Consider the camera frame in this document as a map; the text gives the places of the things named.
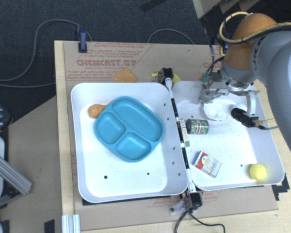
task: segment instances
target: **white plate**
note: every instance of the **white plate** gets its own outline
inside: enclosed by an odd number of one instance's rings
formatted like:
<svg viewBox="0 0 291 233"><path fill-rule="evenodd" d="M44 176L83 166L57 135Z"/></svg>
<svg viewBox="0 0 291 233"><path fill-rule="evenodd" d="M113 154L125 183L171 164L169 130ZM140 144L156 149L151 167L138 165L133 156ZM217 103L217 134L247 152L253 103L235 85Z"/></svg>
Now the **white plate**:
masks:
<svg viewBox="0 0 291 233"><path fill-rule="evenodd" d="M221 105L227 118L223 121L211 120L206 117L203 104L198 101L201 84L200 81L182 81L173 87L179 118L205 119L209 123L207 134L189 135L191 146L187 148L187 153L193 183L205 191L280 183L284 178L284 170L271 132L247 128L230 114L234 107L246 110L246 97L230 93L214 99L216 104ZM260 119L265 119L258 96L256 112ZM199 151L222 163L215 178L192 165ZM255 163L265 165L265 179L257 181L250 178L249 168Z"/></svg>
<svg viewBox="0 0 291 233"><path fill-rule="evenodd" d="M96 137L96 119L88 108L129 96L152 110L164 123L162 141L145 159L122 160ZM158 83L81 83L71 92L78 184L81 196L92 203L182 193L188 185L170 95Z"/></svg>

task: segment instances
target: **blue divided plate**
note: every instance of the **blue divided plate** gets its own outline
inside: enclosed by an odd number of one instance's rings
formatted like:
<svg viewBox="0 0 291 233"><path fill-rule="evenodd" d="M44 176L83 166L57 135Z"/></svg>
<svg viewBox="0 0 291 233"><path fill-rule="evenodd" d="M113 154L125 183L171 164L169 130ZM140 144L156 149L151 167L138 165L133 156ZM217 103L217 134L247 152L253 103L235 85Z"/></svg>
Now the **blue divided plate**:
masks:
<svg viewBox="0 0 291 233"><path fill-rule="evenodd" d="M113 100L95 121L97 138L128 162L146 158L164 136L163 122L131 97Z"/></svg>

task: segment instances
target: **black floor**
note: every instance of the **black floor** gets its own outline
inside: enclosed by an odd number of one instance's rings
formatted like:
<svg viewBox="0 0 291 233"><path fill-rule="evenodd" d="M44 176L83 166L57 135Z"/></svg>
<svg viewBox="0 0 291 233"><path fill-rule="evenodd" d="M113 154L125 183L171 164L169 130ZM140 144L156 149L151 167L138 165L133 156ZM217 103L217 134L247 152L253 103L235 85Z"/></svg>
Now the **black floor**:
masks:
<svg viewBox="0 0 291 233"><path fill-rule="evenodd" d="M223 15L215 7L206 15L217 33L224 18L239 10L235 5ZM261 12L277 22L291 20L291 0L262 0L249 12ZM34 34L40 23L67 19L87 28L94 41L147 42L156 30L170 28L188 35L195 44L207 44L192 0L0 0L0 80L20 75L28 67ZM18 120L56 95L55 85L40 88L10 86L55 82L54 40L75 40L75 26L48 23L37 36L36 57L28 72L10 82L0 82L0 101ZM190 44L179 34L163 32L151 42Z"/></svg>

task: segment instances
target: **green can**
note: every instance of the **green can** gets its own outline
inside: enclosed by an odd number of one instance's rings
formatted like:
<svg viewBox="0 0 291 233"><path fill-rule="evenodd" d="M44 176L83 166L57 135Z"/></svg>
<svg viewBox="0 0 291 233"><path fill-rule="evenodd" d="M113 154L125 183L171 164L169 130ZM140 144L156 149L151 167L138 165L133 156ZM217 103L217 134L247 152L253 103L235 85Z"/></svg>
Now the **green can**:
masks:
<svg viewBox="0 0 291 233"><path fill-rule="evenodd" d="M207 120L188 119L185 123L188 134L207 134L209 124Z"/></svg>

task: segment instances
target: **yellow ball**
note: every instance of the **yellow ball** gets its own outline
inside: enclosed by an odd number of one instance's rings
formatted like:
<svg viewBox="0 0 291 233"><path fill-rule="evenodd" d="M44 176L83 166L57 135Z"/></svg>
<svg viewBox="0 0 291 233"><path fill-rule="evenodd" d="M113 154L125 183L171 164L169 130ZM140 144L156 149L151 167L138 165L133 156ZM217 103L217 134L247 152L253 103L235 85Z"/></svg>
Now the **yellow ball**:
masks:
<svg viewBox="0 0 291 233"><path fill-rule="evenodd" d="M262 164L253 164L250 167L250 176L252 179L263 180L267 174L267 170Z"/></svg>

